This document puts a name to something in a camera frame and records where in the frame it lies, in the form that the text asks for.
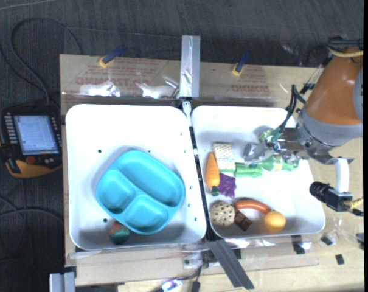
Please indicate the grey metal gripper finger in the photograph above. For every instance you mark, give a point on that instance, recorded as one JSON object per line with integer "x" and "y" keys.
{"x": 267, "y": 157}
{"x": 253, "y": 150}

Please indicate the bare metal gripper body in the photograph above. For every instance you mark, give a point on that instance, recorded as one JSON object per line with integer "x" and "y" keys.
{"x": 293, "y": 144}

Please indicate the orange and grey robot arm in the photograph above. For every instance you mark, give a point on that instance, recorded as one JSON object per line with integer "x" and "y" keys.
{"x": 332, "y": 93}

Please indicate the cream toy waffle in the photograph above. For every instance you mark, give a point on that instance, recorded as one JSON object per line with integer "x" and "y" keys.
{"x": 224, "y": 155}

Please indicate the white plastic tray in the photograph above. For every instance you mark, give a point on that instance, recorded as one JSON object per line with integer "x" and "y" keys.
{"x": 135, "y": 126}
{"x": 290, "y": 193}

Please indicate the purple toy grapes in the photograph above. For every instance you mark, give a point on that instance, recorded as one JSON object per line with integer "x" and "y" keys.
{"x": 227, "y": 185}

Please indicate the orange toy carrot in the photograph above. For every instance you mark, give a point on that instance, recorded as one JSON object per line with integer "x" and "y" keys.
{"x": 212, "y": 170}

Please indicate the orange toy sausage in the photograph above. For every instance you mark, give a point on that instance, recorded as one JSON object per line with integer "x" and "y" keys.
{"x": 252, "y": 205}

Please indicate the yellow toy lemon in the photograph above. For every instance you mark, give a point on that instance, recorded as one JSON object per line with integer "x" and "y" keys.
{"x": 275, "y": 221}

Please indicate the brown toy chocolate piece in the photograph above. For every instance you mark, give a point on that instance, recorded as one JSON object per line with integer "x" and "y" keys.
{"x": 243, "y": 221}

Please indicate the beige toy biscuit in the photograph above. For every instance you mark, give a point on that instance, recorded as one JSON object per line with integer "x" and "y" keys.
{"x": 221, "y": 214}

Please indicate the blue divided plate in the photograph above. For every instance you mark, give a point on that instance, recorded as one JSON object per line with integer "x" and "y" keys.
{"x": 147, "y": 187}

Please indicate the brown cardboard board, red print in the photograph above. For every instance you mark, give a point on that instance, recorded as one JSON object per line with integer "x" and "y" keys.
{"x": 141, "y": 78}

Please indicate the red and green toy strawberry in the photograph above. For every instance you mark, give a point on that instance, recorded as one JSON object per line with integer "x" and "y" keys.
{"x": 119, "y": 233}

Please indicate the black cylinder on white bracket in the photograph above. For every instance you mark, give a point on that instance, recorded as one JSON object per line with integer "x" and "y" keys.
{"x": 342, "y": 175}

